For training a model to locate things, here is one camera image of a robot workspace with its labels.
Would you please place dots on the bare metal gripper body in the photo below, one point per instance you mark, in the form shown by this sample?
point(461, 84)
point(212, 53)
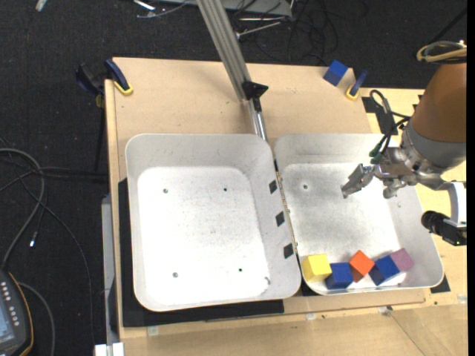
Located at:
point(402, 167)

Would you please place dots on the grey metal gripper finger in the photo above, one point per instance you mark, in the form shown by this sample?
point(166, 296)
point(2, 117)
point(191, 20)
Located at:
point(390, 190)
point(355, 182)

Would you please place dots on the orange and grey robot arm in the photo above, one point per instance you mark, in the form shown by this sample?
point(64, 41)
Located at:
point(441, 102)

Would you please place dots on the white plastic tray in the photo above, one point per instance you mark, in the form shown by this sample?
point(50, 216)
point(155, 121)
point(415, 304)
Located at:
point(200, 228)
point(345, 221)

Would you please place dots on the purple cube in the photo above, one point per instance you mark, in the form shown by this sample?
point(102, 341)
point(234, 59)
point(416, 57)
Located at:
point(403, 260)

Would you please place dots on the orange cube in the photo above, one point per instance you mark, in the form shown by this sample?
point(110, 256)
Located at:
point(361, 263)

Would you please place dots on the blue cube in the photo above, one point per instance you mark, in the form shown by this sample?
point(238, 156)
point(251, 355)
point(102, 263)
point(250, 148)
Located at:
point(335, 72)
point(339, 274)
point(386, 269)

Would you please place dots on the yellow cube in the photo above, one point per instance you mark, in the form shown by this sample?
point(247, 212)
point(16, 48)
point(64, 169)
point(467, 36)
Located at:
point(316, 267)

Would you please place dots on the pale wood board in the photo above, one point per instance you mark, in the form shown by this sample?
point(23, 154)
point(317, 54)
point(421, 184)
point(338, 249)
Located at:
point(185, 102)

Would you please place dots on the black cylinder on white bracket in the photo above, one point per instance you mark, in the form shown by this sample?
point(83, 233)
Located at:
point(447, 226)

